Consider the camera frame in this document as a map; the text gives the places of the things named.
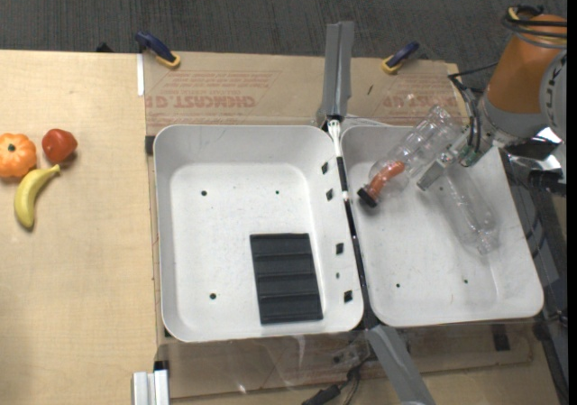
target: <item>transparent bottle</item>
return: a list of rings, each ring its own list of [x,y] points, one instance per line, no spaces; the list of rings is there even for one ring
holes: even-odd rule
[[[455,163],[428,191],[463,246],[486,255],[499,248],[499,227],[469,169]]]
[[[359,197],[370,207],[376,207],[384,198],[398,194],[461,131],[461,125],[444,108],[431,107],[425,119],[372,165],[369,183],[359,189]]]

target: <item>wooden table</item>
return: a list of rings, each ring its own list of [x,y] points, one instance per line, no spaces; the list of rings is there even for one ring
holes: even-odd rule
[[[29,232],[0,181],[0,401],[128,404],[156,353],[145,114],[131,54],[0,51],[0,133],[78,138],[78,157],[41,193]],[[427,375],[440,404],[555,403],[539,344],[530,364]],[[318,387],[192,400],[300,403]],[[386,380],[356,401],[397,403]]]

